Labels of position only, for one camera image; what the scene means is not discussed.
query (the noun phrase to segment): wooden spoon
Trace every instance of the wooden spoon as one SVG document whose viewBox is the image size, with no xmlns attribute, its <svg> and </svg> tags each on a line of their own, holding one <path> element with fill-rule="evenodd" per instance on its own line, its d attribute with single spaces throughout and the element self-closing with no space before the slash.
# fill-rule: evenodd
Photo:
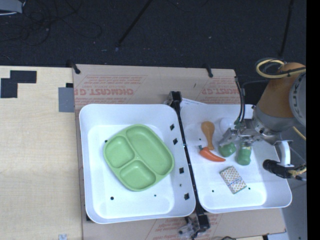
<svg viewBox="0 0 320 240">
<path fill-rule="evenodd" d="M 213 122 L 210 122 L 210 121 L 204 121 L 202 124 L 201 124 L 201 130 L 202 132 L 204 133 L 205 137 L 206 137 L 206 140 L 208 142 L 208 145 L 207 147 L 209 148 L 209 150 L 214 150 L 215 147 L 212 143 L 212 137 L 214 135 L 214 132 L 215 132 L 215 125 Z"/>
</svg>

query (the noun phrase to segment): black pole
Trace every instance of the black pole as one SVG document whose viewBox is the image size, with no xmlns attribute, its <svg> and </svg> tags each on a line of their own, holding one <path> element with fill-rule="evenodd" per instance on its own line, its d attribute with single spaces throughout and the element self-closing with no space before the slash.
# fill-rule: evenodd
<svg viewBox="0 0 320 240">
<path fill-rule="evenodd" d="M 138 16 L 134 19 L 134 21 L 131 23 L 131 25 L 129 26 L 129 28 L 125 31 L 125 33 L 123 34 L 123 36 L 119 39 L 118 42 L 115 43 L 116 47 L 120 47 L 121 43 L 124 41 L 124 39 L 126 38 L 126 36 L 129 34 L 129 32 L 132 30 L 132 28 L 136 25 L 136 23 L 138 22 L 138 20 L 141 18 L 141 16 L 144 14 L 144 12 L 146 11 L 146 9 L 149 7 L 149 5 L 151 4 L 153 0 L 148 0 L 146 2 L 146 4 L 144 5 L 144 7 L 142 8 L 142 10 L 140 11 L 140 13 L 138 14 Z"/>
<path fill-rule="evenodd" d="M 282 58 L 284 55 L 284 50 L 285 50 L 285 46 L 286 46 L 286 42 L 287 42 L 288 30 L 289 30 L 289 25 L 290 25 L 292 9 L 294 7 L 294 2 L 295 2 L 295 0 L 290 0 L 289 11 L 288 11 L 287 19 L 286 19 L 285 30 L 284 30 L 284 37 L 283 37 L 283 41 L 282 41 L 281 50 L 279 52 L 280 58 Z"/>
</svg>

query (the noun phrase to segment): green bottle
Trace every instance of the green bottle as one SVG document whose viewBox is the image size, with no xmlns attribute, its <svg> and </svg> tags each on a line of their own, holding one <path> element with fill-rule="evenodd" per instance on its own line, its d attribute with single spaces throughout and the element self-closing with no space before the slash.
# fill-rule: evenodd
<svg viewBox="0 0 320 240">
<path fill-rule="evenodd" d="M 247 166 L 250 164 L 251 159 L 251 146 L 246 146 L 244 142 L 240 144 L 240 148 L 238 150 L 237 162 L 239 165 Z"/>
<path fill-rule="evenodd" d="M 230 157 L 234 152 L 236 152 L 237 148 L 233 142 L 230 142 L 229 144 L 219 146 L 218 150 L 221 156 L 227 158 Z"/>
</svg>

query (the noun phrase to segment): black clip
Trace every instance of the black clip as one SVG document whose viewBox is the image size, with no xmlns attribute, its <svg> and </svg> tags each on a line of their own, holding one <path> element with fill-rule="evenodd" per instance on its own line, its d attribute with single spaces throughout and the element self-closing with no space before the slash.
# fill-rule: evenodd
<svg viewBox="0 0 320 240">
<path fill-rule="evenodd" d="M 70 59 L 66 61 L 66 67 L 67 68 L 73 68 L 74 72 L 79 75 L 81 73 L 80 69 L 74 64 L 74 62 Z"/>
<path fill-rule="evenodd" d="M 205 68 L 206 71 L 208 71 L 208 75 L 210 78 L 214 77 L 214 74 L 212 74 L 211 67 L 209 66 L 209 64 L 205 63 L 202 65 L 202 67 Z"/>
</svg>

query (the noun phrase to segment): red chili pepper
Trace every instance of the red chili pepper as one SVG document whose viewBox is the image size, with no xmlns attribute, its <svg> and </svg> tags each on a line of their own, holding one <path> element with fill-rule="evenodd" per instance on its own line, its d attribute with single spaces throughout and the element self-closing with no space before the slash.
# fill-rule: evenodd
<svg viewBox="0 0 320 240">
<path fill-rule="evenodd" d="M 216 154 L 212 153 L 210 151 L 210 149 L 206 146 L 206 147 L 202 147 L 201 145 L 199 146 L 200 148 L 200 155 L 203 156 L 204 158 L 214 161 L 214 162 L 224 162 L 226 161 L 226 159 L 217 156 Z"/>
</svg>

